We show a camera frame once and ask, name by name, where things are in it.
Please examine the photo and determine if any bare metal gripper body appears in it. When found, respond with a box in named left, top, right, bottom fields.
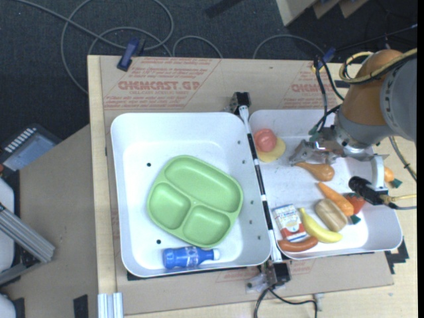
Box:
left=310, top=127, right=378, bottom=162

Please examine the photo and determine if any brown toy drumstick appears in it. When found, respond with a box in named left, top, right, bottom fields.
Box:
left=294, top=161, right=336, bottom=183

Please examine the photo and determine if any yellow round toy food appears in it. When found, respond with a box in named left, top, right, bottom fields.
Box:
left=256, top=136, right=287, bottom=164

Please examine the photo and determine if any white plastic tray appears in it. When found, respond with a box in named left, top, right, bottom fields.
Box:
left=248, top=109, right=404, bottom=261
left=110, top=111, right=274, bottom=278

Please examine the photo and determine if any orange toy carrot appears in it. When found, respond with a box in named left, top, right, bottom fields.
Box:
left=317, top=182, right=362, bottom=225
left=384, top=166, right=403, bottom=189

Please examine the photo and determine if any thin black and white rod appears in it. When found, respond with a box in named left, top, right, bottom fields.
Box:
left=238, top=105, right=283, bottom=263

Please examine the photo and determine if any red toy strawberry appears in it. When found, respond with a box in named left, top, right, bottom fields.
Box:
left=345, top=192, right=367, bottom=215

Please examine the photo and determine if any tan toy bread roll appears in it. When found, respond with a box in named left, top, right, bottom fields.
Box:
left=314, top=198, right=349, bottom=233

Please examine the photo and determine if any red and white carton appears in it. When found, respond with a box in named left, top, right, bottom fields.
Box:
left=272, top=203, right=307, bottom=243

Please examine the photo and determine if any yellow banana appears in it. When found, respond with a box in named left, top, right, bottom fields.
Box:
left=298, top=207, right=344, bottom=244

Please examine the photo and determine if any orange-red toy sausage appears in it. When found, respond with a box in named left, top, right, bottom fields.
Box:
left=277, top=235, right=319, bottom=253

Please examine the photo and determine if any green divided plate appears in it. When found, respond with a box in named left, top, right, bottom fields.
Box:
left=146, top=154, right=244, bottom=249

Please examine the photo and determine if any brown cardboard board red print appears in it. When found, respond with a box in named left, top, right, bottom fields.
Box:
left=99, top=56, right=396, bottom=316

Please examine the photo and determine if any blue plastic bottle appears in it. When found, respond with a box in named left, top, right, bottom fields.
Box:
left=162, top=246, right=221, bottom=271

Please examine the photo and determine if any black cylinder on white bracket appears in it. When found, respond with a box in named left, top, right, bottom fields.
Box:
left=348, top=154, right=390, bottom=207

